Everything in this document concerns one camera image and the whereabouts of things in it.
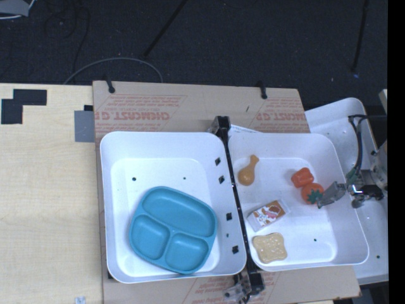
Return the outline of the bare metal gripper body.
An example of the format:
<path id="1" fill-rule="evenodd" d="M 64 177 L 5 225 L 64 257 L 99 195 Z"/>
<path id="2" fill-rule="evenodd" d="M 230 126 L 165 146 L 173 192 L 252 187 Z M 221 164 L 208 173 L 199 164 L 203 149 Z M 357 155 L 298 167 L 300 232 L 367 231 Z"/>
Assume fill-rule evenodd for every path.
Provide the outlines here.
<path id="1" fill-rule="evenodd" d="M 370 199 L 374 182 L 367 170 L 352 168 L 346 174 L 347 191 L 354 199 Z"/>

